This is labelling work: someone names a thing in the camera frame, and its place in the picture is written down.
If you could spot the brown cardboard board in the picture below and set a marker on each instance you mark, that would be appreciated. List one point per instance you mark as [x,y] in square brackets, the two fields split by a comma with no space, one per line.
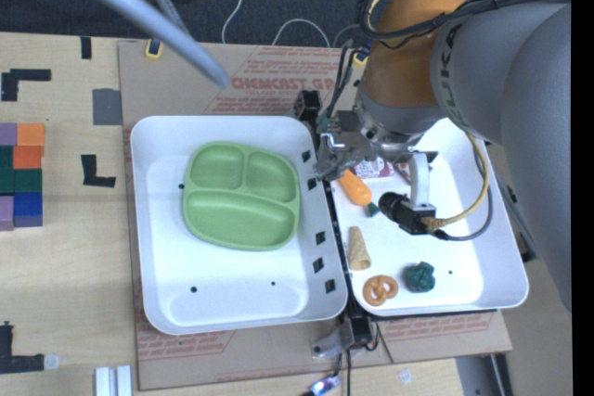
[153,88]

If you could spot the black cylinder on white bracket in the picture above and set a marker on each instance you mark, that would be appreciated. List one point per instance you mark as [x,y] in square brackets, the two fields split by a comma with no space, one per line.
[404,211]

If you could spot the orange cube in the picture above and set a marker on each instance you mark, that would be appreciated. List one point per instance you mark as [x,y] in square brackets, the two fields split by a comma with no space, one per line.
[28,157]
[31,135]

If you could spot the white plastic tray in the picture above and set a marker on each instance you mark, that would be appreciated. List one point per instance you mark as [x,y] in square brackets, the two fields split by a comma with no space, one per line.
[417,250]
[232,283]

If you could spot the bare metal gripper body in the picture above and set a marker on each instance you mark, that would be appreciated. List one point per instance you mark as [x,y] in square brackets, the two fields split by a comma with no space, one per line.
[355,139]

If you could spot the orange carrot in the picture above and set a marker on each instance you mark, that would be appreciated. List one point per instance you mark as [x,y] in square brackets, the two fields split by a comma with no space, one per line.
[356,190]

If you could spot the blue cube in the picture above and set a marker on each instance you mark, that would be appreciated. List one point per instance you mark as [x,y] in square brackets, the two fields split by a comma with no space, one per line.
[28,205]

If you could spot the green divided plate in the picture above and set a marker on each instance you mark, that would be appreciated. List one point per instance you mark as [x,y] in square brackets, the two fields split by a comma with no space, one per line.
[241,218]

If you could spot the tan waffle cone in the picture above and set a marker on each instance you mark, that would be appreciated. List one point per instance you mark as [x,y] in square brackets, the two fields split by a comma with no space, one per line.
[358,252]

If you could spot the white block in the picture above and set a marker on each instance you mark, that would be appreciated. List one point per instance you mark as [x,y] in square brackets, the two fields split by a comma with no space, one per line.
[124,380]
[103,381]

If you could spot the green cube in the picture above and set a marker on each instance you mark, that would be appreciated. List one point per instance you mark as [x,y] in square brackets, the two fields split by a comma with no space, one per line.
[28,181]
[5,169]

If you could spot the purple cube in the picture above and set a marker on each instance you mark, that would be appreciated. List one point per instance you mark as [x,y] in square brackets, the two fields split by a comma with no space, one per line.
[6,213]

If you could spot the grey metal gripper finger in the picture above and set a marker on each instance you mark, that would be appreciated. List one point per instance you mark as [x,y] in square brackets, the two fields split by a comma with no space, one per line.
[325,166]
[344,161]

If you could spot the brown pretzel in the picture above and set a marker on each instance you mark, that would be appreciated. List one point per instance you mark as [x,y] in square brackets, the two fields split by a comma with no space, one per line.
[371,292]

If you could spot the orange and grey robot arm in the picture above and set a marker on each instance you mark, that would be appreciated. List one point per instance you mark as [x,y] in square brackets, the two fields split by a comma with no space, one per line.
[510,83]

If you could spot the green broccoli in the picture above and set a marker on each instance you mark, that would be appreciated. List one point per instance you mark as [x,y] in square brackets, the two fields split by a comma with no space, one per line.
[419,278]

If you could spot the pink and white carton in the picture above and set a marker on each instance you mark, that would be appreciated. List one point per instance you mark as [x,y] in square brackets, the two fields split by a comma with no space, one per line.
[371,169]

